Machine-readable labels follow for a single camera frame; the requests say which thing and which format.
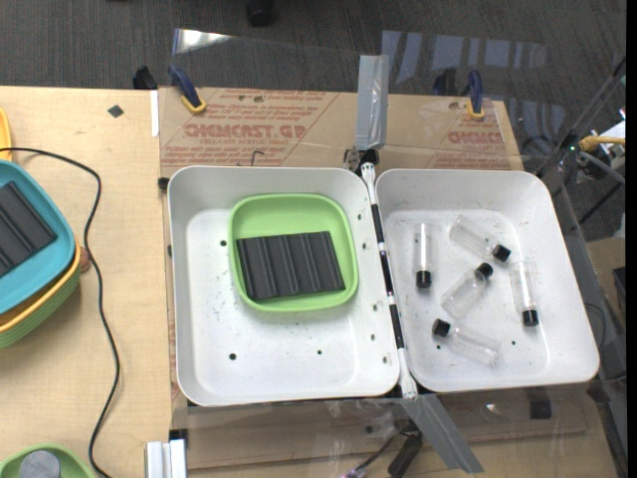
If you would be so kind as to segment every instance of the transparent tube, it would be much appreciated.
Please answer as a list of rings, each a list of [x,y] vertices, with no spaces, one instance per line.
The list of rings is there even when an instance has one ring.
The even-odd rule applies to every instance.
[[[432,332],[454,353],[482,364],[494,365],[498,361],[500,342],[465,326],[436,319]]]
[[[434,269],[434,243],[431,228],[425,223],[416,226],[414,232],[413,271],[416,274],[416,286],[419,289],[431,287]]]
[[[537,326],[539,316],[533,292],[534,266],[530,262],[520,261],[512,264],[509,277],[514,293],[516,310],[522,314],[523,324],[527,327]]]
[[[511,250],[500,244],[496,236],[463,215],[454,221],[449,230],[449,237],[484,258],[494,257],[506,262],[511,255]]]
[[[486,262],[462,275],[440,299],[442,307],[455,319],[462,319],[487,287],[494,270]]]

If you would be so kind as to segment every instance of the green bowl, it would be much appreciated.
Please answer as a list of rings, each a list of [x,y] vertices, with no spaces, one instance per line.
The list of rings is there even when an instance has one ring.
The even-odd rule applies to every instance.
[[[345,288],[335,292],[303,294],[255,301],[248,297],[237,239],[328,231]],[[305,312],[346,303],[358,287],[356,254],[347,217],[333,200],[316,194],[280,193],[243,199],[230,214],[228,229],[230,267],[242,300],[267,312]]]
[[[46,450],[60,461],[60,476],[63,478],[95,478],[95,474],[71,450],[59,444],[45,443],[30,446],[0,461],[0,478],[20,478],[20,464],[30,453]]]

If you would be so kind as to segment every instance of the stack of trays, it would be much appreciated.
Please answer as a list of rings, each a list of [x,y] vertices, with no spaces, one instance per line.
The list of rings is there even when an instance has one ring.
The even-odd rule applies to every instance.
[[[37,328],[74,292],[80,245],[47,193],[0,159],[0,348]]]

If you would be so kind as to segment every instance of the caster wheel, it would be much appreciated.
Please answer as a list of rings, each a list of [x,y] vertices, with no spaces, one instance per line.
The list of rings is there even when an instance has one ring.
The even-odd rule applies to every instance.
[[[254,27],[263,27],[272,21],[272,3],[268,0],[250,0],[246,4],[246,12]]]

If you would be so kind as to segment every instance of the black cap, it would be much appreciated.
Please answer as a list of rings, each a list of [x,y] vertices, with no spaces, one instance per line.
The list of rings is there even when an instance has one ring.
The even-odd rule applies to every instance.
[[[539,324],[537,310],[524,310],[522,312],[522,320],[527,327],[537,326]]]
[[[436,319],[436,322],[434,323],[434,326],[431,329],[431,331],[437,337],[445,338],[447,335],[449,335],[450,329],[451,329],[451,324],[449,324],[446,321],[443,321],[442,319]]]
[[[485,279],[490,278],[491,275],[494,274],[494,268],[491,267],[491,264],[487,264],[486,262],[483,262],[482,264],[480,264],[478,268],[476,269],[476,271],[478,271],[479,273],[482,273]]]
[[[431,287],[431,273],[429,271],[418,271],[416,273],[416,285],[419,289]]]
[[[494,248],[492,255],[496,257],[500,262],[507,262],[509,255],[511,255],[511,250],[506,246],[499,244]]]

